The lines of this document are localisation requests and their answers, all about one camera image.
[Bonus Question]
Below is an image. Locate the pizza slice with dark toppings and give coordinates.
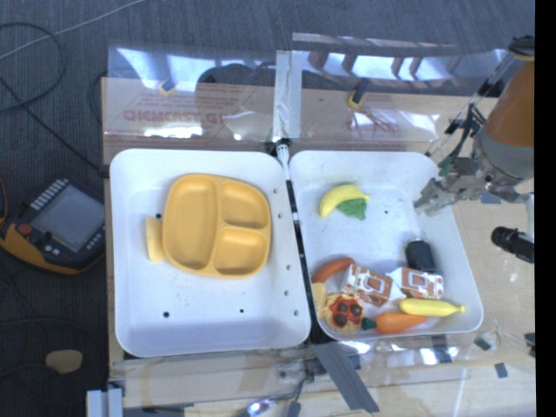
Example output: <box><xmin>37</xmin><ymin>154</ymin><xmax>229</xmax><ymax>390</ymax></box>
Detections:
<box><xmin>323</xmin><ymin>292</ymin><xmax>367</xmax><ymax>335</ymax></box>

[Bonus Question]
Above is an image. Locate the pale yellow flat piece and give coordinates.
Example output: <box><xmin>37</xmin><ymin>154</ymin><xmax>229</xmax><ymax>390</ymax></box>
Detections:
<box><xmin>312</xmin><ymin>282</ymin><xmax>328</xmax><ymax>320</ymax></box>

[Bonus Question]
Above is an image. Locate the yellow divided plate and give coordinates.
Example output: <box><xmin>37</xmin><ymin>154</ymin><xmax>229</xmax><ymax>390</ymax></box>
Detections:
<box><xmin>161</xmin><ymin>172</ymin><xmax>274</xmax><ymax>280</ymax></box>

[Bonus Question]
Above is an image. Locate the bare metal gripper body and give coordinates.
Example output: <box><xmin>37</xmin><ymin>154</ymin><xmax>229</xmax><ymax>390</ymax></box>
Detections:
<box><xmin>441</xmin><ymin>156</ymin><xmax>494</xmax><ymax>202</ymax></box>

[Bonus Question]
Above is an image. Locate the yellow banana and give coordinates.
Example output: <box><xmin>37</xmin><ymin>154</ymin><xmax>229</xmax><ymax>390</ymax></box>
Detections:
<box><xmin>318</xmin><ymin>183</ymin><xmax>372</xmax><ymax>219</ymax></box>
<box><xmin>399</xmin><ymin>297</ymin><xmax>467</xmax><ymax>319</ymax></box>

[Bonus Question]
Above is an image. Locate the pale yellow oval lump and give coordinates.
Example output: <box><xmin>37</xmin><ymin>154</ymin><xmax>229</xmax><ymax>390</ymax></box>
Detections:
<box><xmin>45</xmin><ymin>348</ymin><xmax>84</xmax><ymax>375</ymax></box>

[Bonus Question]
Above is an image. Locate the black cylinder on white bracket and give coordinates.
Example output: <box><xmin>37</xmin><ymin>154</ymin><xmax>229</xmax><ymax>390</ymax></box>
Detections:
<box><xmin>491</xmin><ymin>191</ymin><xmax>536</xmax><ymax>265</ymax></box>

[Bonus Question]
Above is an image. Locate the brown and white carton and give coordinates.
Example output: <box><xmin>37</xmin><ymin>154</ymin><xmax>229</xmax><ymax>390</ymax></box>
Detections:
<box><xmin>340</xmin><ymin>262</ymin><xmax>394</xmax><ymax>308</ymax></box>
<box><xmin>385</xmin><ymin>266</ymin><xmax>445</xmax><ymax>301</ymax></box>

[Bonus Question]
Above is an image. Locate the brown sausage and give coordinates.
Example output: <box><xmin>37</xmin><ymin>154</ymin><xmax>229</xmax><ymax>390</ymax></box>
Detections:
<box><xmin>310</xmin><ymin>256</ymin><xmax>356</xmax><ymax>285</ymax></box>

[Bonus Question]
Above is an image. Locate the green leaf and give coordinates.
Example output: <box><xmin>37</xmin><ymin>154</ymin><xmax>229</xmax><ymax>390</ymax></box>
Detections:
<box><xmin>335</xmin><ymin>197</ymin><xmax>368</xmax><ymax>222</ymax></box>

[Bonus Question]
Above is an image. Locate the orange carrot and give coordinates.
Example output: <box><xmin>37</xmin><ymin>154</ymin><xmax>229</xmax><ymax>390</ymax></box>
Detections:
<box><xmin>361</xmin><ymin>312</ymin><xmax>429</xmax><ymax>335</ymax></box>

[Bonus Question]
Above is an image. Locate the white plastic tray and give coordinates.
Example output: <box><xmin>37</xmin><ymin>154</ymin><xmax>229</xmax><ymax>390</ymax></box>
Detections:
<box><xmin>288</xmin><ymin>149</ymin><xmax>485</xmax><ymax>343</ymax></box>
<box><xmin>109</xmin><ymin>148</ymin><xmax>313</xmax><ymax>359</ymax></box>

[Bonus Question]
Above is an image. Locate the pale yellow wedge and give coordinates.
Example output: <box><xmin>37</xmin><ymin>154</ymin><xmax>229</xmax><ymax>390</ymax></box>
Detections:
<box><xmin>145</xmin><ymin>215</ymin><xmax>167</xmax><ymax>263</ymax></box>

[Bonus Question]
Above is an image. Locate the black can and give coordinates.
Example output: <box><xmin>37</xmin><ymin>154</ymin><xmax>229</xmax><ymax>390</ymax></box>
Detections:
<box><xmin>404</xmin><ymin>237</ymin><xmax>437</xmax><ymax>275</ymax></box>

